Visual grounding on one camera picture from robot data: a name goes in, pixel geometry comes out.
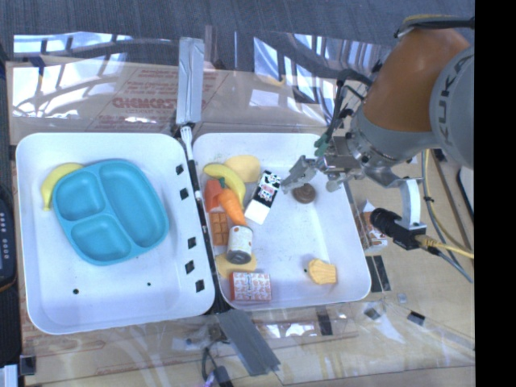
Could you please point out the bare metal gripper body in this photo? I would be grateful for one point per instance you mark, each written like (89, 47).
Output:
(342, 160)

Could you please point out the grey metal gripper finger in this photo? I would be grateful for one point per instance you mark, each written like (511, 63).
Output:
(299, 174)
(335, 182)

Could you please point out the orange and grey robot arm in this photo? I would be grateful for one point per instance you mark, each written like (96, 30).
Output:
(407, 91)

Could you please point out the brown doughnut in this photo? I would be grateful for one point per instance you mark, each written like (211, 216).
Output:
(304, 195)

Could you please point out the black and white milk carton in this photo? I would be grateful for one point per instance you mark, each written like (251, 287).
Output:
(264, 198)

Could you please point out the white plastic tray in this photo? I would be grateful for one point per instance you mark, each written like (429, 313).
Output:
(121, 296)
(298, 240)

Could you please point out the yellow banana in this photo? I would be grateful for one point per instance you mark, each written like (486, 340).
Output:
(230, 176)
(50, 184)

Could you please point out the orange carrot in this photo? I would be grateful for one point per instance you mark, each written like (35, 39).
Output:
(233, 206)

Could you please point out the white and orange can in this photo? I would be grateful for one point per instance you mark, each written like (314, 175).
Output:
(240, 242)

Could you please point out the red-orange toy vegetable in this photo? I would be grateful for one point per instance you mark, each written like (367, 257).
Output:
(211, 195)

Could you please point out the yellow ridged biscuit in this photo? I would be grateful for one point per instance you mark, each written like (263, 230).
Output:
(322, 272)

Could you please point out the orange square biscuit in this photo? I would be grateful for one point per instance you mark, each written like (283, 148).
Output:
(219, 228)

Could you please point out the yellow flat slice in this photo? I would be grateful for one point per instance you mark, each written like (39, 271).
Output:
(225, 269)

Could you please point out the brown cardboard board red print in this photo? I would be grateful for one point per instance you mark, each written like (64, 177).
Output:
(133, 103)

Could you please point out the blue divided plate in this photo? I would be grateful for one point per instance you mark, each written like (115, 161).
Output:
(117, 200)

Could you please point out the black cylinder on white bracket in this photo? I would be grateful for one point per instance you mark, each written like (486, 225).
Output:
(393, 224)

